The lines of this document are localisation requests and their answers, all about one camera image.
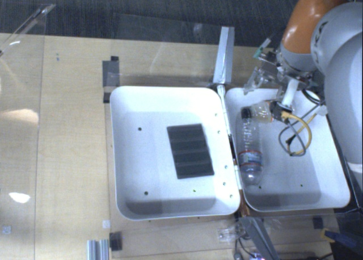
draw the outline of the bottle cap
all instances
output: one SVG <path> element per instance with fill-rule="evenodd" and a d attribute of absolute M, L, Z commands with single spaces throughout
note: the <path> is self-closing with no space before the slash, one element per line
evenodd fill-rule
<path fill-rule="evenodd" d="M 249 107 L 242 108 L 240 111 L 242 119 L 248 119 L 252 117 L 251 109 Z"/>

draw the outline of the orange cap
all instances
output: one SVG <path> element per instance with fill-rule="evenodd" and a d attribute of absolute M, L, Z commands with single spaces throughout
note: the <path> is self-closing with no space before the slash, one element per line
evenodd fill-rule
<path fill-rule="evenodd" d="M 299 0 L 282 37 L 282 44 L 291 52 L 310 53 L 310 40 L 319 20 L 332 8 L 348 0 Z"/>

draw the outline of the white plastic tray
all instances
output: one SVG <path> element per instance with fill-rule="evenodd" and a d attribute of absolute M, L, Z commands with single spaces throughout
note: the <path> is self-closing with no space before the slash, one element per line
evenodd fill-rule
<path fill-rule="evenodd" d="M 229 215 L 240 204 L 221 100 L 210 89 L 123 86 L 111 95 L 116 203 L 131 220 Z M 177 179 L 167 127 L 202 124 L 214 175 Z"/>
<path fill-rule="evenodd" d="M 243 94 L 243 89 L 227 92 L 226 105 L 234 139 L 241 107 L 275 99 L 276 92 L 271 89 L 257 89 L 247 95 Z M 294 103 L 297 106 L 294 114 L 298 116 L 313 106 L 300 92 L 296 93 Z M 278 134 L 285 124 L 274 121 L 260 125 L 264 175 L 259 185 L 244 189 L 246 201 L 253 209 L 293 211 L 339 208 L 349 203 L 351 195 L 326 118 L 318 115 L 309 126 L 313 141 L 307 154 L 290 157 L 278 143 Z M 302 132 L 304 142 L 306 137 L 305 131 Z"/>

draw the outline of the yellow cable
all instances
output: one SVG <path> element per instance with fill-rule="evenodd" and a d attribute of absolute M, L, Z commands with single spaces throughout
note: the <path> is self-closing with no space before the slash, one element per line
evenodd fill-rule
<path fill-rule="evenodd" d="M 311 144 L 311 139 L 312 139 L 312 134 L 311 134 L 311 129 L 310 129 L 310 127 L 309 127 L 309 125 L 303 120 L 303 119 L 301 119 L 301 118 L 299 118 L 298 116 L 295 116 L 295 115 L 293 115 L 293 114 L 290 114 L 289 112 L 285 112 L 285 111 L 283 111 L 282 113 L 281 113 L 281 117 L 284 119 L 284 120 L 286 120 L 286 119 L 294 119 L 294 120 L 298 120 L 301 124 L 302 124 L 302 128 L 300 128 L 299 129 L 299 131 L 298 132 L 301 132 L 304 128 L 306 128 L 306 130 L 307 130 L 307 134 L 308 134 L 308 136 L 309 136 L 309 138 L 307 139 L 307 143 L 306 143 L 306 145 L 305 145 L 305 149 L 307 149 L 309 146 L 310 146 L 310 144 Z M 311 116 L 311 118 L 309 119 L 309 122 L 311 122 L 312 121 L 312 119 L 314 118 L 315 116 L 313 115 L 313 116 Z M 300 151 L 298 151 L 298 152 L 294 152 L 294 154 L 295 155 L 299 155 L 299 154 L 301 154 L 301 153 L 303 153 L 304 152 L 304 150 L 303 149 L 301 149 Z"/>

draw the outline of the bottle label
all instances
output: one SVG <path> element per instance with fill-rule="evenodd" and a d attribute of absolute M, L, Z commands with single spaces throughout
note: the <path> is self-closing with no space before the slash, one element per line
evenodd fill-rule
<path fill-rule="evenodd" d="M 247 150 L 238 154 L 239 164 L 256 164 L 262 165 L 262 154 L 259 151 Z"/>

